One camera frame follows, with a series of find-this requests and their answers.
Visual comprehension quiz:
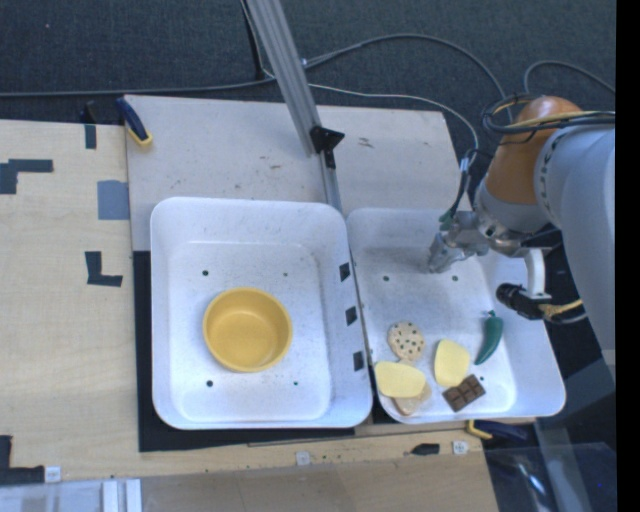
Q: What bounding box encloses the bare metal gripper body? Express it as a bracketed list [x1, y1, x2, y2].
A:
[441, 209, 532, 262]

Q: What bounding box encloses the white plastic tray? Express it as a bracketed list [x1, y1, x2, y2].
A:
[149, 195, 375, 432]
[344, 206, 568, 427]

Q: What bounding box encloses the yellow cheese slice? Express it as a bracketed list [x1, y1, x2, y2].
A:
[433, 338, 472, 389]
[374, 360, 428, 400]

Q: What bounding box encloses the brown chocolate bar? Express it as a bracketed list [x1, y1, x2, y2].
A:
[441, 373, 488, 414]

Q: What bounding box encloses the pale wood board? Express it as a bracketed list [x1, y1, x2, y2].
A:
[123, 94, 489, 448]

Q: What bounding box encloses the green chili pepper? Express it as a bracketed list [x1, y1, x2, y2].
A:
[473, 309, 505, 367]

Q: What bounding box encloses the tan bread slice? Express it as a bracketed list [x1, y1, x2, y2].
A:
[391, 381, 433, 418]

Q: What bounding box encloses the thin black and white rod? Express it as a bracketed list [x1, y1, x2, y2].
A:
[319, 149, 376, 401]

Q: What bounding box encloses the chocolate chip biscuit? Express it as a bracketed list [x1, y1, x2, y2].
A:
[386, 320, 427, 363]

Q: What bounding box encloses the yellow bowl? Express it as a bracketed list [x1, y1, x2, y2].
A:
[201, 286, 295, 374]

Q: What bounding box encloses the black cylinder on white bracket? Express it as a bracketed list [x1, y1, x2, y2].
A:
[495, 247, 554, 322]

